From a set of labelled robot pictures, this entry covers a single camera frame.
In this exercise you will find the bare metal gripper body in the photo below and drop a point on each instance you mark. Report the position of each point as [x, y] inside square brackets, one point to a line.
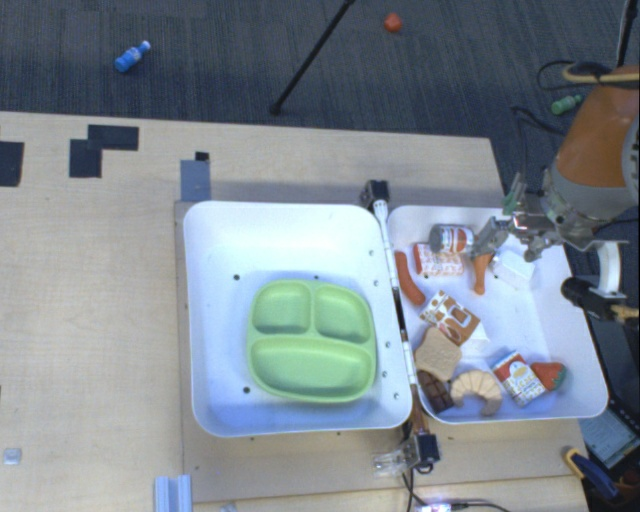
[542, 222]

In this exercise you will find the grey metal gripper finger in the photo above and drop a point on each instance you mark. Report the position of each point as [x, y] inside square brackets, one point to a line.
[492, 235]
[537, 248]

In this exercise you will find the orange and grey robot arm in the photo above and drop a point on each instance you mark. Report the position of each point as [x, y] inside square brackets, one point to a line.
[590, 145]

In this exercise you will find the red and white can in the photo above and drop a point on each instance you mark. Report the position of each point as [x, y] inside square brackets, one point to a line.
[452, 239]

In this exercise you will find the orange carrot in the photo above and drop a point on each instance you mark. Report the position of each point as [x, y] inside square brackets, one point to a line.
[480, 275]

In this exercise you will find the orange and white packet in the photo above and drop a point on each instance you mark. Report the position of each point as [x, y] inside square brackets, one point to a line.
[440, 260]

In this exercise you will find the white plastic tray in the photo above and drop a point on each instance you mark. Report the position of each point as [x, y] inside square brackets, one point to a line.
[540, 325]
[220, 320]

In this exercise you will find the brown and white carton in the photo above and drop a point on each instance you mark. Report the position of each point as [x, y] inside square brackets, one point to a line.
[450, 315]

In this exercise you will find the orange sausage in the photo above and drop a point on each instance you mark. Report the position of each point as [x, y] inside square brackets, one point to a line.
[409, 285]

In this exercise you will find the green bottle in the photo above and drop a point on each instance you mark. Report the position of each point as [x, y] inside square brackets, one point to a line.
[565, 105]

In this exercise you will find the red strawberry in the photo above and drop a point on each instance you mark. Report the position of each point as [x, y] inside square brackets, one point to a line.
[550, 376]

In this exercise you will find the tan bread slice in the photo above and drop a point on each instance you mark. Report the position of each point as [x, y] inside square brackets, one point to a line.
[437, 355]

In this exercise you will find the red and white carton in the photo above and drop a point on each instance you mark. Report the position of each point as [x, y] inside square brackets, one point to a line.
[520, 380]

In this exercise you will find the beige croissant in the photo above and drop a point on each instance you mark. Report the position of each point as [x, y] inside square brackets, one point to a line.
[477, 386]

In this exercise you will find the brown chocolate bar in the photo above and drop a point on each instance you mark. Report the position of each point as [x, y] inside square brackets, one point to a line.
[436, 392]

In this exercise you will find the green divided plate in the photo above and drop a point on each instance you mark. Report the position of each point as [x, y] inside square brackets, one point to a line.
[310, 370]

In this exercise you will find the orange round toy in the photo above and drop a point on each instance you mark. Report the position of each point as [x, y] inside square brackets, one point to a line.
[393, 23]

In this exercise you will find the black tripod leg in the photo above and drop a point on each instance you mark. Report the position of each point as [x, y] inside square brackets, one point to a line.
[312, 55]

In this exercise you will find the blue bottle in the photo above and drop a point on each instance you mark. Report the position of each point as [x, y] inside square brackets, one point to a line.
[130, 57]

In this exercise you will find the small clear cube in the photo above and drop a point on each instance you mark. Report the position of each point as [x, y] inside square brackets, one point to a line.
[12, 456]

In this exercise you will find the black cylinder on white bracket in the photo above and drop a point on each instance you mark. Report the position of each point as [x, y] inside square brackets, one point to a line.
[587, 295]

